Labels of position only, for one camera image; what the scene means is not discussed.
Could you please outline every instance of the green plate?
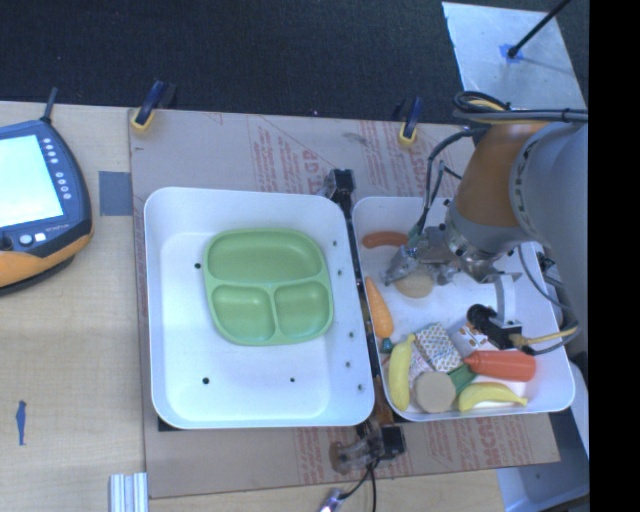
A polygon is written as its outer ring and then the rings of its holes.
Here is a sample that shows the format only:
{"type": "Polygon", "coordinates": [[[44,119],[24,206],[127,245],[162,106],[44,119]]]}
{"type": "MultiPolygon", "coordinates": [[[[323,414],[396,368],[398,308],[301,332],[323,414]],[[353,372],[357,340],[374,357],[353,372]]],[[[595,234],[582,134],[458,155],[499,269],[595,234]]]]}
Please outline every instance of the green plate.
{"type": "Polygon", "coordinates": [[[282,345],[322,335],[333,320],[324,255],[306,234],[238,229],[204,251],[207,301],[223,336],[240,345],[282,345]]]}

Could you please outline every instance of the table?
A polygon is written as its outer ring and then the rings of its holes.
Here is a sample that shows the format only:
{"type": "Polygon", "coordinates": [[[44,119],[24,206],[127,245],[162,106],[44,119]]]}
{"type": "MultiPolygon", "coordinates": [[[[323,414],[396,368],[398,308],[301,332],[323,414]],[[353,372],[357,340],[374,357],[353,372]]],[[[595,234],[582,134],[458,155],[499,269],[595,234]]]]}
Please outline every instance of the table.
{"type": "MultiPolygon", "coordinates": [[[[44,104],[0,102],[0,126],[44,104]]],[[[55,105],[93,201],[95,234],[71,265],[0,297],[0,509],[108,510],[109,476],[145,471],[131,216],[99,214],[100,171],[130,172],[126,108],[55,105]],[[16,412],[26,403],[24,444],[16,412]]],[[[501,511],[494,470],[376,480],[377,510],[501,511]]],[[[331,485],[150,500],[153,512],[316,510],[331,485]]],[[[369,511],[371,484],[342,512],[369,511]]]]}

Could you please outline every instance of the blue and yellow clamp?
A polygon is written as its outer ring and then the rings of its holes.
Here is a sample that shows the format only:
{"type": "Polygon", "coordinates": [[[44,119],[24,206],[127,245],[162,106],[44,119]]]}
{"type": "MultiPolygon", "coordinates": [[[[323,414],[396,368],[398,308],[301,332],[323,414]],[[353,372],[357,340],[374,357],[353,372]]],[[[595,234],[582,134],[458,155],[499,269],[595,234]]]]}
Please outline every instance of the blue and yellow clamp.
{"type": "Polygon", "coordinates": [[[142,102],[142,106],[131,118],[131,126],[137,130],[146,130],[151,124],[155,109],[169,105],[175,93],[175,85],[156,80],[142,102]]]}
{"type": "Polygon", "coordinates": [[[401,145],[411,146],[416,141],[418,119],[420,118],[420,114],[422,114],[423,106],[423,99],[420,96],[416,96],[411,103],[405,121],[400,127],[400,133],[398,133],[398,142],[400,142],[401,145]]]}

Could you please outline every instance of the cardboard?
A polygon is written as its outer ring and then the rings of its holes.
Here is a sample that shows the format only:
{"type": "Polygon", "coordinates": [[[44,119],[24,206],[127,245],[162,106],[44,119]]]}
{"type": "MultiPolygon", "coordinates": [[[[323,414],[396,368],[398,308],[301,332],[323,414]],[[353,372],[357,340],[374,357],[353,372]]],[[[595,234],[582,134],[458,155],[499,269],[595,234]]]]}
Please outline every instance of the cardboard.
{"type": "MultiPolygon", "coordinates": [[[[158,110],[146,131],[130,128],[146,471],[151,498],[358,480],[329,459],[332,443],[351,444],[355,428],[175,430],[159,421],[150,395],[144,203],[166,186],[317,193],[331,169],[351,169],[354,203],[366,196],[420,196],[436,144],[459,131],[418,126],[416,142],[397,142],[400,123],[158,110]]],[[[469,139],[438,155],[462,174],[469,139]]],[[[439,196],[450,197],[445,175],[439,196]]],[[[407,451],[376,470],[379,478],[556,462],[547,414],[402,423],[407,451]]]]}

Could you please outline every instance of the toy banana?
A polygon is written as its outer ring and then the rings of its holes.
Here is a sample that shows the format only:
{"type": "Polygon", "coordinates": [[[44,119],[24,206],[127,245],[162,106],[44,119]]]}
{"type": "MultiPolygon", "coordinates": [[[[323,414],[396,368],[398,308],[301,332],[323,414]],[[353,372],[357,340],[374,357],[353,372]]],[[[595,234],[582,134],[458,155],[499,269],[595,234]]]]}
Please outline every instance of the toy banana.
{"type": "Polygon", "coordinates": [[[464,388],[458,396],[458,408],[467,411],[480,402],[517,402],[527,405],[527,398],[516,395],[500,382],[474,382],[464,388]]]}
{"type": "Polygon", "coordinates": [[[409,407],[409,366],[411,365],[411,347],[415,335],[393,346],[389,359],[389,396],[399,410],[409,407]]]}

